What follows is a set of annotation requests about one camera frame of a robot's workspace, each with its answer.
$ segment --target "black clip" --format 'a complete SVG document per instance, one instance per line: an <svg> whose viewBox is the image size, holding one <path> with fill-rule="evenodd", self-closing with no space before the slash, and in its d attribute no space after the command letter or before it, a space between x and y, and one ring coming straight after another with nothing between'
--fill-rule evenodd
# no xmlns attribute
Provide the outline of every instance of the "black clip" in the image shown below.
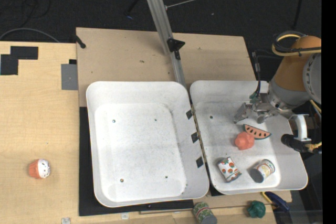
<svg viewBox="0 0 336 224"><path fill-rule="evenodd" d="M177 60L180 60L181 56L180 56L179 49L181 49L183 47L185 42L170 38L170 39L167 40L167 44L168 44L168 47L169 47L169 51L170 52L175 52L175 58Z"/></svg>

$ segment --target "tin can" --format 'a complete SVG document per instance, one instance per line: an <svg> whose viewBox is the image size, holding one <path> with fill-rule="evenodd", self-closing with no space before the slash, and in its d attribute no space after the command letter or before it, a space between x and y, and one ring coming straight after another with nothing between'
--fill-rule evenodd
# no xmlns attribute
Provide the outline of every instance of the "tin can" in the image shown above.
<svg viewBox="0 0 336 224"><path fill-rule="evenodd" d="M214 216L206 202L199 202L193 208L193 214L200 224L217 224L217 218Z"/></svg>
<svg viewBox="0 0 336 224"><path fill-rule="evenodd" d="M239 176L241 176L241 172L236 167L235 163L231 159L231 157L227 157L221 160L218 163L218 168L221 173L224 175L227 182L231 182L236 180Z"/></svg>
<svg viewBox="0 0 336 224"><path fill-rule="evenodd" d="M275 172L274 164L268 160L263 159L251 170L251 177L257 183L262 183L264 180Z"/></svg>

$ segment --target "green can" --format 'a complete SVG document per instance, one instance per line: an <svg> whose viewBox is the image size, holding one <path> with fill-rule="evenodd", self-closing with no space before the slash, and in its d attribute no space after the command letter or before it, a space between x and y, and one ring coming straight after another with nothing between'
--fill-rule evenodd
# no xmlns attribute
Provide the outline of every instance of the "green can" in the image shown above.
<svg viewBox="0 0 336 224"><path fill-rule="evenodd" d="M202 201L195 204L193 214L200 224L217 224L217 218L214 216L206 202Z"/></svg>

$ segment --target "toy watermelon slice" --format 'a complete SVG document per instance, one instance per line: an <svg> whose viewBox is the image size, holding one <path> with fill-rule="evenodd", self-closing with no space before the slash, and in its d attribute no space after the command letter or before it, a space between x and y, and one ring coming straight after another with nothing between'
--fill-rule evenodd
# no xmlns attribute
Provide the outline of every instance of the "toy watermelon slice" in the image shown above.
<svg viewBox="0 0 336 224"><path fill-rule="evenodd" d="M257 140L265 139L272 135L271 133L266 132L265 130L255 128L248 124L244 124L243 128L245 132L252 134L254 136L254 139L257 139Z"/></svg>

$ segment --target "tray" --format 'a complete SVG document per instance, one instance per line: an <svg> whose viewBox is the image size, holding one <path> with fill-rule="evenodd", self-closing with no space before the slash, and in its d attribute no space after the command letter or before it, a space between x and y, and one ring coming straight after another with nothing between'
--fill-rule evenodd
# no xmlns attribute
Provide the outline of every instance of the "tray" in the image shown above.
<svg viewBox="0 0 336 224"><path fill-rule="evenodd" d="M209 180L187 90L176 82L87 88L93 188L107 207L203 197Z"/></svg>
<svg viewBox="0 0 336 224"><path fill-rule="evenodd" d="M299 190L306 187L307 172L300 153L283 145L281 136L292 134L288 120L281 116L257 124L253 116L234 124L233 117L243 102L255 91L257 81L196 81L190 94L195 109L212 185L222 194L240 194L272 190ZM268 83L261 82L261 92L267 92ZM240 151L234 144L243 124L249 124L272 133L263 140L255 140L252 148ZM218 162L231 157L242 175L226 182L218 169ZM275 172L263 183L250 177L251 169L262 159L269 159Z"/></svg>

